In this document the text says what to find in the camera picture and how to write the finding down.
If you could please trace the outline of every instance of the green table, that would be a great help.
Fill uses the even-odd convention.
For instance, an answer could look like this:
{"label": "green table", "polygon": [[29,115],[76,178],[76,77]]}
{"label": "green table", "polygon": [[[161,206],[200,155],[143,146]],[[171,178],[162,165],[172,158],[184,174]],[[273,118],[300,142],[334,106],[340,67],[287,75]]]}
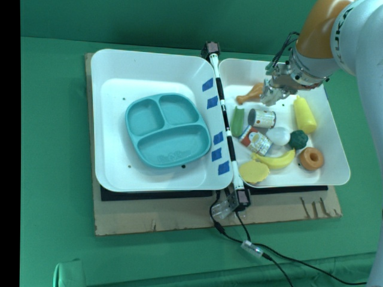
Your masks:
{"label": "green table", "polygon": [[[56,264],[75,258],[83,262],[88,286],[288,286],[274,265],[248,255],[213,228],[94,235],[84,55],[103,48],[200,53],[21,37],[20,286],[51,286]],[[220,59],[230,57],[272,56],[224,52]],[[248,229],[253,242],[359,282],[367,279],[378,244],[382,180],[355,78],[337,71],[326,90],[351,169],[349,182],[336,189],[344,216]],[[227,232],[245,238],[240,227]],[[338,284],[278,261],[295,286]]]}

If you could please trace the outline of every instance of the blue plate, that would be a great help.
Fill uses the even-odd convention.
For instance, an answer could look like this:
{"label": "blue plate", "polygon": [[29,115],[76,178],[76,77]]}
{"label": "blue plate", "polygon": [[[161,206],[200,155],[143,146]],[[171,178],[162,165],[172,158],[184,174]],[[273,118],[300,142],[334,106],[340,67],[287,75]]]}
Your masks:
{"label": "blue plate", "polygon": [[155,94],[134,101],[125,121],[137,154],[151,167],[181,166],[204,156],[211,146],[197,107],[181,94]]}

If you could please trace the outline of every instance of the yellow banana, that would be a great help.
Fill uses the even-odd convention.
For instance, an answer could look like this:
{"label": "yellow banana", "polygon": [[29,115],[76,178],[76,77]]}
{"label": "yellow banana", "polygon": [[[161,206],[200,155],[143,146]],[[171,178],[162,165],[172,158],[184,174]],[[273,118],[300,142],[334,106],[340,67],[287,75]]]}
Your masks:
{"label": "yellow banana", "polygon": [[295,149],[291,149],[279,157],[262,156],[252,153],[251,158],[266,164],[270,169],[280,169],[288,166],[295,158]]}

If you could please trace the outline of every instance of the tin can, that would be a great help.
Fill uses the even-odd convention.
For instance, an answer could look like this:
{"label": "tin can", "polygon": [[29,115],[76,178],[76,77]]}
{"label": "tin can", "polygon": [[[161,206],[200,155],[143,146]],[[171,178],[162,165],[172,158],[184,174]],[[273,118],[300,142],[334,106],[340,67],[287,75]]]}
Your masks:
{"label": "tin can", "polygon": [[252,108],[247,117],[248,124],[254,127],[272,129],[275,126],[276,114],[273,111],[262,111]]}
{"label": "tin can", "polygon": [[264,134],[258,132],[258,130],[249,125],[244,132],[238,138],[240,143],[245,145],[254,153],[264,156],[270,149],[272,141]]}

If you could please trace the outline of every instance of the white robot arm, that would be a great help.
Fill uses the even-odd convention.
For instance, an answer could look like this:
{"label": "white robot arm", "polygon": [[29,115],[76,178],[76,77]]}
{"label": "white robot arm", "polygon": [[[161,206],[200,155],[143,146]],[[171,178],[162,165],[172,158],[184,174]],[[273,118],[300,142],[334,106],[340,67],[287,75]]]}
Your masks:
{"label": "white robot arm", "polygon": [[[316,88],[339,68],[355,76],[383,178],[383,0],[318,0],[295,34],[289,60],[278,63],[295,41],[291,35],[266,67],[270,79],[261,101],[271,106],[298,90]],[[383,286],[383,221],[367,286]]]}

